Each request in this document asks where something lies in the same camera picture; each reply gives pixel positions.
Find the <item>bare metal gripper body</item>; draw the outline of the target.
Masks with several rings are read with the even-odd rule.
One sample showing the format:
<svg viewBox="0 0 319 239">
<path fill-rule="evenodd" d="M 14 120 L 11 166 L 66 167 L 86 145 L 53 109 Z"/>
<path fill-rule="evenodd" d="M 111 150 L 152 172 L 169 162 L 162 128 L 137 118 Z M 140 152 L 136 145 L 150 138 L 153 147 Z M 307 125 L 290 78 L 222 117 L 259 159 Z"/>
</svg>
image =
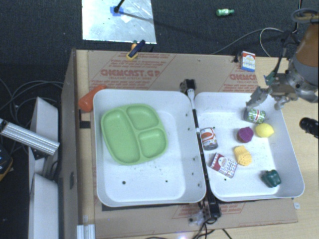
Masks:
<svg viewBox="0 0 319 239">
<path fill-rule="evenodd" d="M 309 103 L 318 103 L 318 86 L 302 77 L 296 70 L 277 74 L 271 85 L 272 97 L 287 97 L 292 101 L 301 98 Z"/>
</svg>

